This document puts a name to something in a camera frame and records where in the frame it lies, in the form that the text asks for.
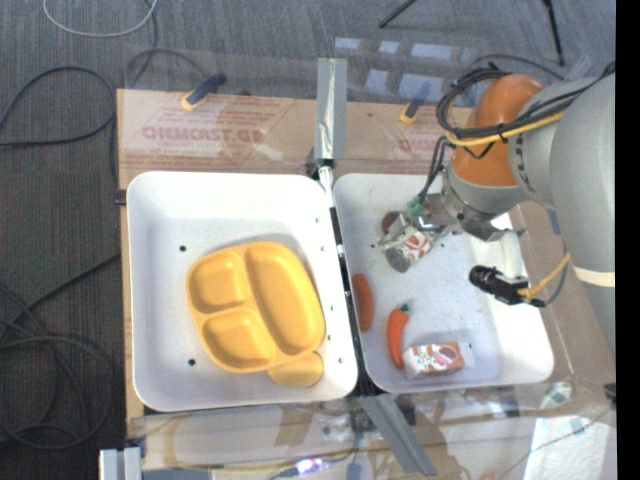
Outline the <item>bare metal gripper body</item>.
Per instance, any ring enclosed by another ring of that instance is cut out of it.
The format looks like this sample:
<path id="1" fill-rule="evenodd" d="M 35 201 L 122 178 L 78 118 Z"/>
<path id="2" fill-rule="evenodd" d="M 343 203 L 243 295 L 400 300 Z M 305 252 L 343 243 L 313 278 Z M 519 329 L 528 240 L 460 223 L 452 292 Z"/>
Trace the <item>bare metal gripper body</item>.
<path id="1" fill-rule="evenodd" d="M 426 226 L 451 227 L 450 233 L 466 232 L 474 236 L 494 236 L 494 215 L 466 205 L 454 192 L 419 194 L 408 204 L 413 225 L 420 231 Z"/>

